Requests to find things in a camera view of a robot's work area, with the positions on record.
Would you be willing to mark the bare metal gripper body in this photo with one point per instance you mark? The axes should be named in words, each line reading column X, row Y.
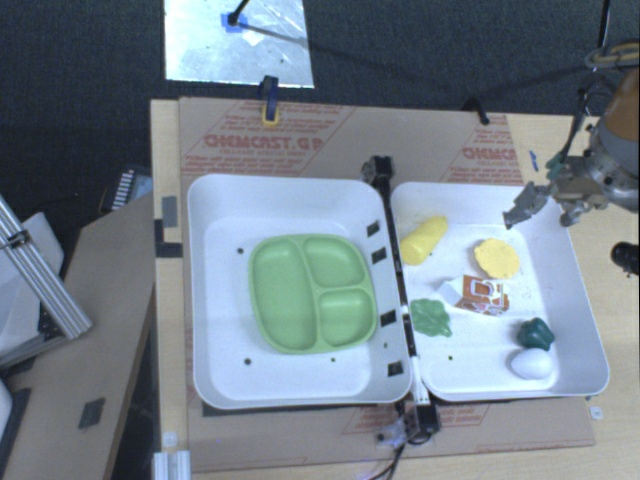
column 586, row 178

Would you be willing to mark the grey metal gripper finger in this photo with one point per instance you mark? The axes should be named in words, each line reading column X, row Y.
column 573, row 214
column 524, row 204

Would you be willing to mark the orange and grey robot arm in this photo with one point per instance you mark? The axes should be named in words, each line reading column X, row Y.
column 624, row 113

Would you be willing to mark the yellow round biscuit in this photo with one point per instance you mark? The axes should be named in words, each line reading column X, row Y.
column 497, row 258

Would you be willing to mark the white plastic tray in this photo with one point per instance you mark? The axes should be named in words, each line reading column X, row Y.
column 570, row 288
column 235, row 288

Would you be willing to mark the orange and white carton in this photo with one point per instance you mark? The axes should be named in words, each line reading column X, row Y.
column 481, row 295

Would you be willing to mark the yellow toy bottle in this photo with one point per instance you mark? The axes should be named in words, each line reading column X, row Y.
column 424, row 241

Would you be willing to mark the dark green bell pepper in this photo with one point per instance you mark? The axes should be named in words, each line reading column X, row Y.
column 536, row 333

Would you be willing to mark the thin black and white rod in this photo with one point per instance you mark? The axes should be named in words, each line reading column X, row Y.
column 400, row 278

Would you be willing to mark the green lettuce leaf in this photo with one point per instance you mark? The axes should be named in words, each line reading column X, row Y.
column 430, row 317

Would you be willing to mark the white egg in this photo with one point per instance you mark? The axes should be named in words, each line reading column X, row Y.
column 531, row 364

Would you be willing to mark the brown cardboard board red print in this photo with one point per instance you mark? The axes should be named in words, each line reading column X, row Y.
column 320, row 133

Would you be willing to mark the green divided plate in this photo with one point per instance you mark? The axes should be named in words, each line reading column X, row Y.
column 312, row 294

